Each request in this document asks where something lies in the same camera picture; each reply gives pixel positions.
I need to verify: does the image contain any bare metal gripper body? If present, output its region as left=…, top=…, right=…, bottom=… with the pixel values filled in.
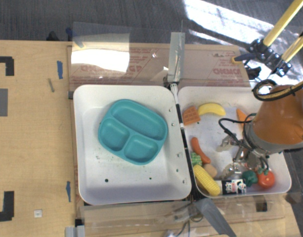
left=233, top=141, right=269, bottom=170

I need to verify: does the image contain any white plastic tray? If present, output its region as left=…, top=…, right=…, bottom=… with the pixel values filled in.
left=73, top=84, right=192, bottom=205
left=177, top=86, right=292, bottom=199

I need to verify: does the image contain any green toy broccoli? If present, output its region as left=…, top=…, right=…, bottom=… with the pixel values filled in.
left=241, top=170, right=259, bottom=188

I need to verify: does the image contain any tan toy potato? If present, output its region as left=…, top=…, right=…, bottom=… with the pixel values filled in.
left=203, top=163, right=218, bottom=178

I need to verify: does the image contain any yellow toy corn cob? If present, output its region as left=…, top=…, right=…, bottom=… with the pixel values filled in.
left=192, top=164, right=221, bottom=197

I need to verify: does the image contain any red toy tomato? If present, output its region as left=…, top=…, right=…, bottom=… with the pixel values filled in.
left=256, top=168, right=276, bottom=189

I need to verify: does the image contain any orange-red toy sausage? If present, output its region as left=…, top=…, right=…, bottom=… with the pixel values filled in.
left=190, top=137, right=212, bottom=164

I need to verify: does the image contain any orange carrot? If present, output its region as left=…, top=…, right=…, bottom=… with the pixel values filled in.
left=236, top=108, right=253, bottom=123

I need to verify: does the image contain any yellow banana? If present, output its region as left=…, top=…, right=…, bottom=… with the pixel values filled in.
left=197, top=103, right=226, bottom=117

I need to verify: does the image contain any orange toy waffle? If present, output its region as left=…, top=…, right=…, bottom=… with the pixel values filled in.
left=182, top=105, right=201, bottom=126

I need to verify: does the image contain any blue divided plate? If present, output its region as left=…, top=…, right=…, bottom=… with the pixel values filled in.
left=97, top=99, right=169, bottom=166

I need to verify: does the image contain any brown cardboard board red print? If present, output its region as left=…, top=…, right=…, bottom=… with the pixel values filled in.
left=67, top=42, right=286, bottom=222

